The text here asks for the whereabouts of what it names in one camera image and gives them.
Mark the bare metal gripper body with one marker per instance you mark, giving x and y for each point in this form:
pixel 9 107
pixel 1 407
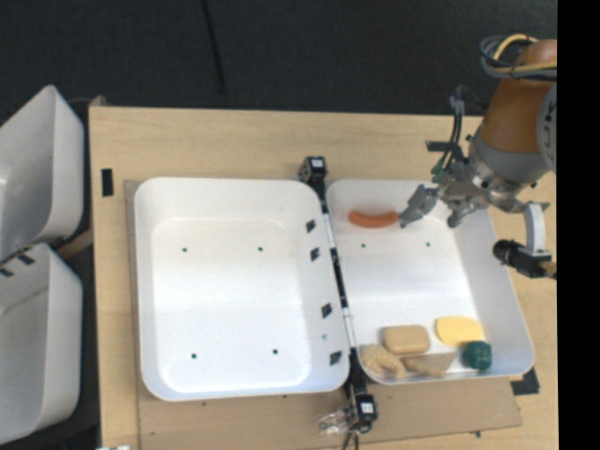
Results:
pixel 485 189

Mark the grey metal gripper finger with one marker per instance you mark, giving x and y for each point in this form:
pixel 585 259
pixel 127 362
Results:
pixel 416 206
pixel 460 214

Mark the white plastic tray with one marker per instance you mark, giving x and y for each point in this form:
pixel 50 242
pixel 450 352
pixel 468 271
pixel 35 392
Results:
pixel 408 284
pixel 229 289

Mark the green broccoli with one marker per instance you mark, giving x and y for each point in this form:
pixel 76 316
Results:
pixel 477 355

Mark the black cylinder on white bracket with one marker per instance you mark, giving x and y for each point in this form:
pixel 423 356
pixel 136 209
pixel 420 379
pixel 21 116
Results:
pixel 520 255

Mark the beige bread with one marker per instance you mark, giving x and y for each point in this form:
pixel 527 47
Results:
pixel 405 339

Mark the orange sausage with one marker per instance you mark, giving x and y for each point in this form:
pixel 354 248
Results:
pixel 372 219

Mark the beige croissant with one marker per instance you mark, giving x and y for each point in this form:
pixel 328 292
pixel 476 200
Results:
pixel 382 359

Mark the tan pizza slice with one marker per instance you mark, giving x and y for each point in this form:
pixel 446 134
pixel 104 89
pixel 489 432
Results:
pixel 433 363

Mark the thin black and white rod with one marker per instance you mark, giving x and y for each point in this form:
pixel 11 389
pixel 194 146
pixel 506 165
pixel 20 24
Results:
pixel 335 260

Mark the yellow cheese slice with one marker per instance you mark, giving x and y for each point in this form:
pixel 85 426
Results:
pixel 458 330

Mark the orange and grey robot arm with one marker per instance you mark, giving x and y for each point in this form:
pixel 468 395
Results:
pixel 513 115

